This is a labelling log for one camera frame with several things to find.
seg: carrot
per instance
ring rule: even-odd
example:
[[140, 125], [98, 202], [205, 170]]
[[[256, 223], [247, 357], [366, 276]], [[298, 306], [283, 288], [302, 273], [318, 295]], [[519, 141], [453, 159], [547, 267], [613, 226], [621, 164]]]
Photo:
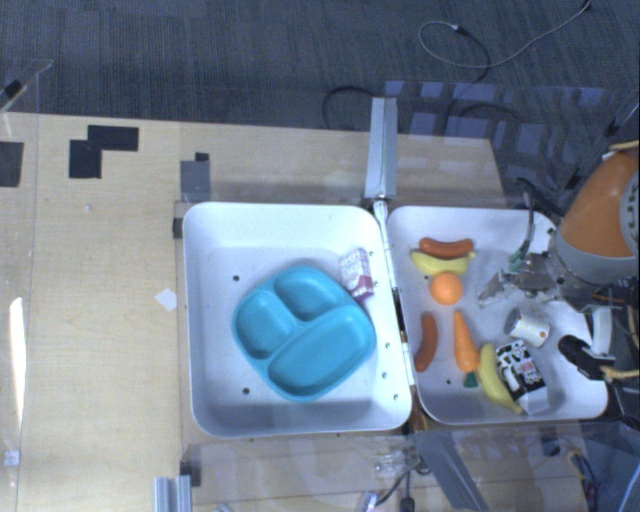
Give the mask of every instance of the carrot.
[[425, 237], [420, 239], [418, 246], [423, 253], [443, 260], [463, 258], [473, 251], [473, 242], [468, 238], [457, 242], [439, 242]]
[[429, 367], [438, 348], [438, 326], [436, 325], [436, 319], [431, 315], [425, 314], [422, 315], [420, 323], [422, 324], [422, 342], [413, 359], [418, 373], [425, 371]]
[[476, 349], [469, 328], [460, 311], [453, 313], [453, 352], [456, 364], [463, 372], [473, 372], [480, 364], [480, 353]]

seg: wooden table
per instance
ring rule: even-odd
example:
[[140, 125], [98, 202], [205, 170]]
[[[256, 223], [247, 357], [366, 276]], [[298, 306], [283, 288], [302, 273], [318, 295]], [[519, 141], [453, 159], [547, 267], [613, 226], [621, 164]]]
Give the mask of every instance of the wooden table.
[[[180, 398], [177, 313], [155, 298], [176, 290], [171, 226], [180, 161], [196, 152], [210, 155], [216, 199], [349, 202], [363, 188], [368, 134], [46, 115], [34, 125], [20, 114], [2, 121], [5, 137], [13, 130], [19, 138], [24, 127], [26, 156], [21, 187], [0, 189], [0, 207], [18, 212], [12, 229], [34, 226], [26, 242], [33, 244], [32, 260], [23, 262], [21, 274], [31, 275], [32, 285], [17, 509], [151, 510], [154, 478], [178, 471], [181, 407], [188, 406]], [[138, 151], [103, 151], [102, 179], [70, 179], [69, 141], [86, 139], [89, 124], [139, 128]], [[503, 204], [485, 141], [403, 136], [398, 147], [401, 193], [431, 204], [456, 198], [465, 205]], [[32, 194], [35, 212], [8, 200], [21, 193]], [[369, 456], [358, 460], [368, 463]], [[269, 469], [277, 460], [256, 458], [255, 472], [246, 477], [280, 485], [282, 475], [270, 477]], [[335, 463], [348, 480], [355, 459]], [[526, 467], [519, 473], [525, 484], [541, 476]], [[547, 475], [544, 489], [539, 482], [521, 485], [532, 502], [562, 492], [583, 510], [578, 480], [567, 467], [558, 463]], [[354, 481], [352, 494], [232, 505], [234, 512], [353, 510], [360, 485]], [[433, 477], [416, 486], [429, 488], [419, 498], [424, 506], [446, 509]], [[505, 488], [494, 478], [481, 491], [512, 503], [519, 488]]]

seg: green object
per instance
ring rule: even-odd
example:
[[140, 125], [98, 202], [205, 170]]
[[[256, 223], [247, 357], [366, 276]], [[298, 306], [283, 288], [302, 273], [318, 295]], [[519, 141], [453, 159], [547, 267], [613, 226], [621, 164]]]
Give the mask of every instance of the green object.
[[465, 388], [478, 387], [478, 379], [476, 379], [476, 374], [474, 372], [467, 373], [467, 376], [464, 378], [464, 387]]

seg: white cable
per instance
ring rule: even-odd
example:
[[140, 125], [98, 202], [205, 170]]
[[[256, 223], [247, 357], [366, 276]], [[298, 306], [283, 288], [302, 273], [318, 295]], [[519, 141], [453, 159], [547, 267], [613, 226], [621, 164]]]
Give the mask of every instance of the white cable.
[[467, 68], [467, 69], [487, 69], [487, 68], [495, 68], [497, 66], [502, 66], [502, 64], [506, 64], [507, 62], [515, 59], [518, 55], [520, 55], [522, 52], [524, 52], [527, 48], [529, 48], [532, 44], [537, 43], [538, 41], [540, 41], [540, 39], [547, 37], [555, 32], [557, 32], [558, 30], [562, 30], [564, 27], [566, 27], [569, 23], [571, 23], [572, 21], [574, 21], [576, 18], [578, 18], [582, 13], [584, 13], [584, 11], [586, 11], [590, 6], [591, 6], [591, 1], [592, 0], [587, 0], [585, 2], [585, 4], [582, 6], [582, 9], [580, 9], [577, 13], [575, 13], [573, 16], [571, 16], [571, 18], [569, 18], [568, 20], [564, 21], [563, 23], [561, 23], [560, 25], [558, 25], [557, 27], [544, 32], [543, 34], [540, 34], [539, 36], [534, 37], [531, 41], [529, 41], [527, 44], [525, 44], [522, 48], [520, 48], [517, 52], [515, 52], [514, 54], [510, 55], [509, 57], [506, 57], [498, 62], [494, 62], [491, 64], [465, 64], [464, 62], [455, 62], [452, 60], [449, 60], [445, 57], [441, 57], [440, 55], [437, 55], [436, 53], [432, 52], [427, 45], [424, 43], [424, 41], [422, 40], [422, 31], [431, 25], [445, 25], [449, 28], [451, 28], [452, 30], [455, 30], [456, 32], [458, 31], [458, 28], [460, 27], [457, 24], [454, 23], [448, 23], [446, 21], [427, 21], [426, 23], [423, 23], [422, 25], [420, 25], [420, 28], [418, 29], [418, 41], [420, 42], [420, 46], [422, 46], [422, 49], [427, 52], [429, 55], [431, 55], [434, 59], [437, 59], [441, 62], [444, 62], [446, 64], [450, 64], [451, 66], [457, 66], [459, 68]]

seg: white plastic tray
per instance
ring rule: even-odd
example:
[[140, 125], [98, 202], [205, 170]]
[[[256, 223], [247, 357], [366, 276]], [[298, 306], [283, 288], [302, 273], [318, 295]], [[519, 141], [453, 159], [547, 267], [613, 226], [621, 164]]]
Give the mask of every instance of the white plastic tray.
[[[538, 307], [520, 292], [484, 309], [477, 305], [477, 294], [498, 269], [506, 267], [508, 255], [522, 243], [527, 217], [526, 211], [440, 207], [401, 207], [390, 215], [389, 237], [413, 353], [421, 339], [421, 314], [433, 313], [438, 325], [439, 342], [435, 358], [424, 373], [417, 374], [417, 380], [424, 409], [439, 422], [479, 425], [587, 419], [599, 416], [606, 408], [604, 382], [590, 381], [578, 373], [557, 349], [559, 338], [565, 334], [590, 342], [583, 315], [561, 302]], [[551, 227], [553, 225], [547, 218], [536, 215], [531, 251], [547, 249], [547, 231]], [[462, 277], [465, 293], [455, 306], [445, 307], [433, 301], [428, 282], [410, 260], [410, 252], [417, 249], [418, 241], [425, 236], [442, 241], [471, 238], [475, 243], [477, 257]], [[480, 346], [485, 342], [499, 345], [510, 341], [502, 329], [514, 307], [534, 311], [552, 325], [546, 343], [539, 349], [530, 348], [547, 383], [551, 406], [547, 412], [535, 416], [516, 416], [486, 399], [479, 388], [464, 388], [464, 374], [456, 366], [453, 355], [454, 308], [463, 312], [476, 345]]]
[[[411, 396], [380, 231], [351, 206], [203, 203], [184, 219], [191, 398], [210, 435], [253, 437], [383, 431], [403, 424]], [[378, 283], [365, 309], [376, 349], [346, 381], [309, 403], [271, 389], [232, 336], [232, 315], [255, 286], [295, 264], [339, 279], [339, 258], [362, 247]]]

